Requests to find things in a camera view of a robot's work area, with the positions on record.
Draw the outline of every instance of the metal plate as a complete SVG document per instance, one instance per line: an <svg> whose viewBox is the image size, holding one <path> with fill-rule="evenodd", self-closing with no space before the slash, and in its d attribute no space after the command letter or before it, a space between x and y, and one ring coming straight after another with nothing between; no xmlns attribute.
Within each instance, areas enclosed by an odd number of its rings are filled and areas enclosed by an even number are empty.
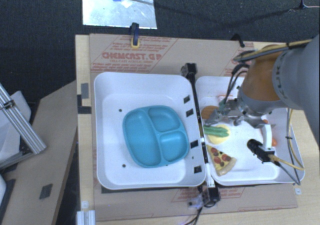
<svg viewBox="0 0 320 225"><path fill-rule="evenodd" d="M157 29L154 0L82 0L83 24Z"/></svg>

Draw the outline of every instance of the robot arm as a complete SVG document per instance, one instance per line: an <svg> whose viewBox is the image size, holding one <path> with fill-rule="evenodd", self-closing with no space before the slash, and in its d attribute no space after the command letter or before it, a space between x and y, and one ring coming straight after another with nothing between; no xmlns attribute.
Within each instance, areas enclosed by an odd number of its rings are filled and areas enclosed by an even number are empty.
<svg viewBox="0 0 320 225"><path fill-rule="evenodd" d="M284 46L256 55L238 91L237 99L228 100L215 110L206 125L228 116L238 125L245 120L261 128L261 116L276 108L304 110L319 145L319 35L298 47Z"/></svg>

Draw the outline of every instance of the dark background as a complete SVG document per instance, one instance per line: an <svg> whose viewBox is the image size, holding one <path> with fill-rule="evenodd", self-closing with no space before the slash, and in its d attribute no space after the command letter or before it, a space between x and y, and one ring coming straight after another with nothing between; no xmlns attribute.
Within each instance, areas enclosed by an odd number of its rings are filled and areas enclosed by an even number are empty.
<svg viewBox="0 0 320 225"><path fill-rule="evenodd" d="M141 35L291 42L319 33L319 9L301 0L154 0L157 30ZM305 0L319 6L319 0ZM75 76L75 35L127 34L127 28L84 26L82 0L0 0L0 82L29 103Z"/></svg>

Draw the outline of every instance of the blue plate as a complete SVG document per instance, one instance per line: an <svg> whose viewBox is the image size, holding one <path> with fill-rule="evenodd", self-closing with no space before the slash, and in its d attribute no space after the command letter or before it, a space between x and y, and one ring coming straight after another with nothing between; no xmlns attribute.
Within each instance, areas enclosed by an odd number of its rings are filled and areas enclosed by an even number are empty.
<svg viewBox="0 0 320 225"><path fill-rule="evenodd" d="M185 127L168 106L148 106L130 111L123 133L133 160L145 168L161 167L183 159L189 152Z"/></svg>

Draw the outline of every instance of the toy pizza slice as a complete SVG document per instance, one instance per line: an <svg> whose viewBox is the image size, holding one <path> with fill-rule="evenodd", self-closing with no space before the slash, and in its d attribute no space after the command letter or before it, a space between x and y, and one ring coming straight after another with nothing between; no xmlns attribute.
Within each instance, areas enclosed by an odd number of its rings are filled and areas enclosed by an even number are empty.
<svg viewBox="0 0 320 225"><path fill-rule="evenodd" d="M228 173L236 164L237 159L217 150L215 147L206 146L218 176Z"/></svg>

